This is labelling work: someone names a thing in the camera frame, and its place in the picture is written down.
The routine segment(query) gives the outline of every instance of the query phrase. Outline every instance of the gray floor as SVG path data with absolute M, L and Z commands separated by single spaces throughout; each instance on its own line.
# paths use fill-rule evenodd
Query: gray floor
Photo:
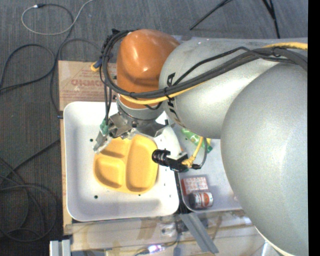
M 43 0 L 44 3 L 63 5 L 76 17 L 85 0 Z M 262 0 L 234 0 L 210 15 L 193 30 L 189 27 L 220 1 L 209 0 L 94 0 L 85 6 L 75 23 L 72 38 L 84 38 L 99 46 L 111 29 L 155 29 L 170 35 L 191 37 L 273 39 L 277 37 L 274 22 Z M 1 0 L 0 4 L 0 66 L 9 54 L 25 44 L 40 44 L 54 53 L 68 33 L 45 36 L 23 27 L 23 11 L 35 5 L 34 0 Z M 308 37 L 308 1 L 273 1 L 281 38 Z M 45 6 L 25 14 L 28 26 L 43 33 L 59 32 L 70 25 L 70 17 L 62 8 Z M 63 60 L 97 60 L 99 52 L 84 42 L 68 44 Z M 30 46 L 17 52 L 5 70 L 2 87 L 32 80 L 45 74 L 52 65 L 48 52 Z M 0 157 L 10 166 L 17 167 L 34 153 L 60 137 L 59 121 L 50 100 L 51 75 L 41 81 L 0 92 Z M 58 99 L 58 74 L 53 79 L 55 100 Z M 8 167 L 0 163 L 0 174 L 7 175 Z M 26 162 L 17 169 L 28 184 L 42 186 L 53 193 L 58 202 L 55 210 L 48 196 L 31 190 L 46 216 L 47 226 L 57 214 L 53 230 L 37 243 L 18 243 L 3 237 L 0 232 L 0 255 L 48 255 L 49 240 L 62 238 L 62 184 L 60 143 Z M 12 185 L 3 181 L 1 188 Z M 26 194 L 22 189 L 0 191 L 0 228 L 16 229 L 26 215 Z M 30 203 L 26 227 L 39 230 L 40 215 Z M 23 237 L 32 236 L 22 232 Z

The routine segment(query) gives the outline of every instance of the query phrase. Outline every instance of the white cable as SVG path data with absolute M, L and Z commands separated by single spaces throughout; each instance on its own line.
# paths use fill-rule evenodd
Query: white cable
M 24 23 L 24 15 L 25 15 L 25 13 L 26 13 L 27 11 L 29 11 L 30 9 L 38 8 L 38 5 L 34 5 L 34 6 L 31 6 L 31 7 L 27 8 L 27 9 L 22 13 L 22 15 L 21 15 L 21 21 L 22 21 L 22 24 L 24 25 L 24 27 L 25 27 L 27 30 L 31 31 L 32 33 L 35 33 L 35 34 L 38 34 L 38 35 L 43 35 L 43 36 L 56 36 L 56 35 L 60 35 L 60 34 L 63 34 L 63 33 L 65 33 L 65 32 L 67 32 L 69 29 L 71 29 L 71 28 L 73 27 L 73 25 L 76 23 L 79 15 L 80 15 L 82 9 L 86 6 L 86 4 L 88 4 L 88 3 L 92 2 L 92 1 L 94 1 L 94 0 L 89 0 L 89 1 L 85 2 L 85 3 L 81 6 L 81 8 L 80 8 L 77 16 L 75 17 L 73 23 L 72 23 L 67 29 L 65 29 L 65 30 L 63 30 L 63 31 L 61 31 L 61 32 L 57 32 L 57 33 L 40 33 L 40 32 L 37 32 L 37 31 L 32 30 L 31 28 L 29 28 L 29 27 Z

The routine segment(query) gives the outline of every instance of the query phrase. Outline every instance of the yellow divided plate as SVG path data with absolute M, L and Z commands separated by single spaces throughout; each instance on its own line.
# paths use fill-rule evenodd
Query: yellow divided plate
M 94 176 L 109 189 L 143 194 L 156 182 L 158 164 L 152 161 L 156 149 L 157 145 L 142 135 L 131 140 L 114 138 L 100 154 L 94 155 Z

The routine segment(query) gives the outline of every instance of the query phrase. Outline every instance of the can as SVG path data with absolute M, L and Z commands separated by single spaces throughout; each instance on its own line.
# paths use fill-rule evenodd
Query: can
M 211 192 L 192 192 L 189 194 L 189 203 L 193 209 L 205 209 L 213 206 L 214 197 Z

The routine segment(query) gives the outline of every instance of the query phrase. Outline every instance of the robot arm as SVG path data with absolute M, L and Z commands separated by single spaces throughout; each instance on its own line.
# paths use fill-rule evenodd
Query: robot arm
M 148 29 L 126 39 L 133 46 L 121 43 L 118 84 L 108 81 L 120 94 L 110 136 L 136 130 L 155 136 L 162 127 L 153 127 L 154 120 L 164 110 L 195 134 L 221 139 L 229 183 L 258 231 L 283 255 L 307 255 L 308 59 L 301 50 L 307 39 L 195 38 L 179 45 Z M 126 58 L 132 61 L 125 64 Z M 188 158 L 157 154 L 172 169 Z

